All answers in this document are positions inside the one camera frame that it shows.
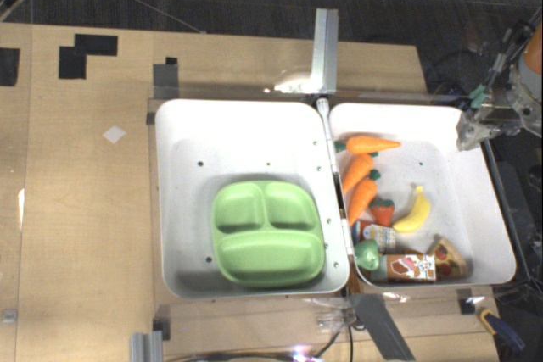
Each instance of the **wooden surface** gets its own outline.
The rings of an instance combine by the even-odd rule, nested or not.
[[[85,81],[62,81],[59,46],[73,46],[75,33],[117,35],[119,53],[89,56]],[[0,47],[8,44],[6,35],[31,54],[32,67],[16,360],[128,360],[129,336],[149,332],[154,316],[145,125],[153,64],[178,58],[182,84],[235,81],[264,88],[306,74],[312,43],[0,24]],[[417,51],[405,46],[340,43],[338,83],[367,91],[426,89]],[[7,113],[17,87],[0,92],[0,110]],[[114,125],[126,132],[116,144],[102,136]],[[19,136],[23,145],[25,139]],[[0,155],[2,162],[11,158]],[[497,360],[491,336],[474,316],[460,316],[457,304],[447,299],[444,308],[435,299],[390,305],[419,360],[468,360],[469,354]],[[490,297],[484,303],[495,307]],[[238,320],[242,333],[243,324]],[[5,330],[0,325],[0,333]],[[204,340],[207,331],[199,333]],[[355,338],[357,355],[381,360],[366,332]],[[342,361],[346,354],[348,345],[340,342],[327,360]]]

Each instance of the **yellow banana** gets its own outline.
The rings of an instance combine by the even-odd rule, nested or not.
[[[430,202],[424,196],[423,187],[417,186],[416,190],[417,198],[409,214],[392,225],[398,232],[413,232],[417,230],[430,214]]]

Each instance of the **toy carrot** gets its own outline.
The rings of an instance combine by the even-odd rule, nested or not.
[[[349,219],[349,225],[352,226],[358,217],[364,212],[369,203],[375,198],[377,194],[377,180],[381,174],[375,169],[370,171],[369,178],[362,180],[350,199],[349,210],[347,217]]]
[[[390,226],[394,213],[394,201],[391,199],[375,198],[370,202],[369,212],[380,226]]]
[[[373,168],[373,159],[368,154],[360,154],[355,157],[353,163],[350,164],[349,169],[341,183],[343,193],[347,193],[352,189],[360,180],[367,177],[370,170]]]
[[[347,141],[347,151],[352,154],[369,154],[385,149],[397,148],[399,142],[381,139],[380,137],[355,136]]]

